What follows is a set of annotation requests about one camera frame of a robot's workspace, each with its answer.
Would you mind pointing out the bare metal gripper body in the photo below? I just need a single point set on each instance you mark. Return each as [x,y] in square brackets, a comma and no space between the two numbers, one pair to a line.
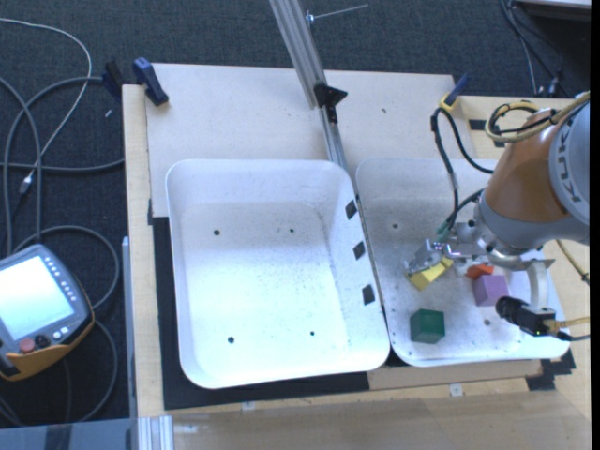
[471,239]

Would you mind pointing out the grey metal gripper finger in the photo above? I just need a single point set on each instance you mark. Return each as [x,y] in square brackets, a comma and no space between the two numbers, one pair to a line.
[451,251]
[427,253]

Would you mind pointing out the yellow cube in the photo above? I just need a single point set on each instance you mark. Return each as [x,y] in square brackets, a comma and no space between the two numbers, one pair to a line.
[429,278]

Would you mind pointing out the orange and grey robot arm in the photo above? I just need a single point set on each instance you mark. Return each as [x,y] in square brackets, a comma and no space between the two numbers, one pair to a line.
[525,190]

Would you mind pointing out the orange cube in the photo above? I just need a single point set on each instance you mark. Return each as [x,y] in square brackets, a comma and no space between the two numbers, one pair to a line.
[478,272]

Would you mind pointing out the purple cube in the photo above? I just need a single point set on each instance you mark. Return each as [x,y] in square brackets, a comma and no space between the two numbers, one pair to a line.
[490,291]

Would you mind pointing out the green cube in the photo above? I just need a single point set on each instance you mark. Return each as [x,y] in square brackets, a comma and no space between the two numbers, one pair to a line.
[426,327]

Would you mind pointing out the white plastic tray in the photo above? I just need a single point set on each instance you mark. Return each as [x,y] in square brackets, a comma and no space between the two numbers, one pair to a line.
[262,289]
[450,349]

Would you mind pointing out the pale wood board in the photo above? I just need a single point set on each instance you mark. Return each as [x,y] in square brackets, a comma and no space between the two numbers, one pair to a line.
[234,120]

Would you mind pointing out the black cylinder on white bracket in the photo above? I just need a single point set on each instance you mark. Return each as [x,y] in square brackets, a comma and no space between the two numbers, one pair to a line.
[525,314]

